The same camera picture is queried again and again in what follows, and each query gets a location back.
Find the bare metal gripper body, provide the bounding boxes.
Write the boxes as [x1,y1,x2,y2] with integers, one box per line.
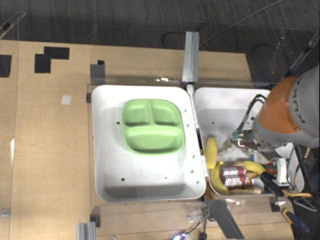
[237,129,281,155]

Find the yellow corn cob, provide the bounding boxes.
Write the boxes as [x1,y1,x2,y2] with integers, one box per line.
[204,136,219,170]

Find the white printed carton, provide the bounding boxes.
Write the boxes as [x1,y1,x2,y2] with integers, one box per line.
[249,149,270,165]

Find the dark red can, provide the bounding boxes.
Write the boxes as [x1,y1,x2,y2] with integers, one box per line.
[219,165,248,177]
[222,173,251,188]

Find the yellow banana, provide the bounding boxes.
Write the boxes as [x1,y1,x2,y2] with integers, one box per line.
[241,160,267,176]
[209,160,230,196]

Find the white plastic tray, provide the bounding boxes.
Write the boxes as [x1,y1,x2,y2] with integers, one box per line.
[193,86,305,197]
[90,84,207,204]

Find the green divided plate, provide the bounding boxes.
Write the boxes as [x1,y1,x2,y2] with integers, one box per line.
[121,98,186,156]

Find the black cylinder on white bracket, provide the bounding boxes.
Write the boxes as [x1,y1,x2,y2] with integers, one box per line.
[259,157,291,197]

